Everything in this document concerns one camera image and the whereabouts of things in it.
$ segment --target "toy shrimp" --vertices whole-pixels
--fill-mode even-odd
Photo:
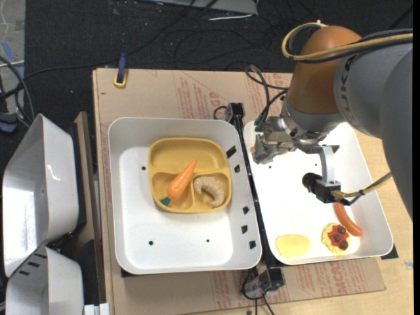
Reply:
[[[212,207],[220,207],[224,203],[224,192],[222,184],[215,177],[202,176],[194,180],[194,190],[197,194],[201,194],[205,190],[212,195],[213,201],[210,202]]]

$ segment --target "blue and yellow clip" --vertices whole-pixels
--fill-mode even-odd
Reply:
[[[127,72],[125,72],[125,62],[127,61],[128,54],[124,52],[121,53],[121,56],[118,60],[118,72],[114,77],[114,85],[116,87],[123,88],[127,82]]]

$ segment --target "cardboard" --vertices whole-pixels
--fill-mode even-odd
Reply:
[[[93,72],[106,301],[111,314],[243,315],[244,307],[253,308],[253,301],[240,293],[246,275],[243,271],[121,275],[114,247],[108,127],[115,119],[130,116],[212,119],[213,111],[229,102],[244,104],[247,122],[265,105],[263,86],[242,72],[129,70],[125,88],[118,89],[113,85],[116,71],[101,68]],[[286,73],[264,76],[267,83],[282,86],[291,79]],[[270,96],[275,94],[271,89]],[[273,104],[270,112],[278,114],[280,102]],[[389,171],[378,139],[360,136],[360,144],[371,157],[367,163],[373,179]],[[413,270],[404,266],[404,260],[413,260],[412,222],[394,184],[380,188],[378,194],[402,258],[287,266],[283,269],[286,285],[267,295],[274,313],[413,313]]]

